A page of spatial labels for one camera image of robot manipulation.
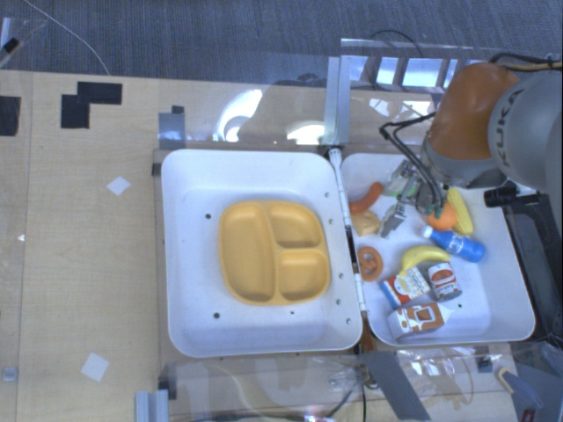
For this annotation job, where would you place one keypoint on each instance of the orange and white carton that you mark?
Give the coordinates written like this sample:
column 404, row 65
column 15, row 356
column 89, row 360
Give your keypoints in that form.
column 418, row 321

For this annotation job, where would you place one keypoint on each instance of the yellow divided plate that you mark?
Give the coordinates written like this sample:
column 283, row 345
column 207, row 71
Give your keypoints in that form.
column 246, row 253

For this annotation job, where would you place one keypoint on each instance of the white plastic tray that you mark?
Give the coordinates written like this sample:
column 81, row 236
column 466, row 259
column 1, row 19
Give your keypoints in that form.
column 492, row 288
column 198, row 253

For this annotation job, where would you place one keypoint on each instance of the orange fruit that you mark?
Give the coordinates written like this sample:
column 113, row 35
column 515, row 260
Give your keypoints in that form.
column 443, row 220

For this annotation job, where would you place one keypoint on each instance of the orange pretzel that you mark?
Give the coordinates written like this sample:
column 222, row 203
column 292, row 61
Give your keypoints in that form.
column 363, row 264

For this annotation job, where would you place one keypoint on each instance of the red and yellow carton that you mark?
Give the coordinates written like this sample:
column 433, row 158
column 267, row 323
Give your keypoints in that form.
column 402, row 288

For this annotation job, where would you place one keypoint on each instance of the yellow banana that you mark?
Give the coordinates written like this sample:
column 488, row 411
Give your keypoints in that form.
column 424, row 253

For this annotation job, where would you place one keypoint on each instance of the thin black and white rod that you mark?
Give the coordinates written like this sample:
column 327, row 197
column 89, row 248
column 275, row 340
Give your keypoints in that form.
column 341, row 187

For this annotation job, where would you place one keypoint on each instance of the yellow bread piece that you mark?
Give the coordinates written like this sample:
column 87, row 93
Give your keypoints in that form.
column 367, row 223

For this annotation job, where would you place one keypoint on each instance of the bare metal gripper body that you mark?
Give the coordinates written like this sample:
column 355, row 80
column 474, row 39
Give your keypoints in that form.
column 413, row 187

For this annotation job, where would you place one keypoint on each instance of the black cylinder on white bracket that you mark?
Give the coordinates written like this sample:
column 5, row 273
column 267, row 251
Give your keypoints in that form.
column 500, row 196

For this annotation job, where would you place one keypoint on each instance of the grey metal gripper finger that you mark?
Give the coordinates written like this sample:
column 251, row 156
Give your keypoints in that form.
column 387, row 227
column 400, row 216

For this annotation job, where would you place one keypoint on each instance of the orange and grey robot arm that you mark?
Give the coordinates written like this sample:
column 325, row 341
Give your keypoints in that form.
column 523, row 121

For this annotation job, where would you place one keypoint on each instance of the yellow corn cob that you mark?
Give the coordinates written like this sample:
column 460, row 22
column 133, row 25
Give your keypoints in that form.
column 462, row 213

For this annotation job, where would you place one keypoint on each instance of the blue bottle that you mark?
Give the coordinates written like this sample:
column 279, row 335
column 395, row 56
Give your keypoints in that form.
column 462, row 245

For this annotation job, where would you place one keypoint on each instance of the red sausage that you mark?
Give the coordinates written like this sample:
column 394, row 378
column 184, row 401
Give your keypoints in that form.
column 366, row 199

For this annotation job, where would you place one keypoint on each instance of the red and white can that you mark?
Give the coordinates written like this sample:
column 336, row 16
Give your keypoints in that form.
column 444, row 281

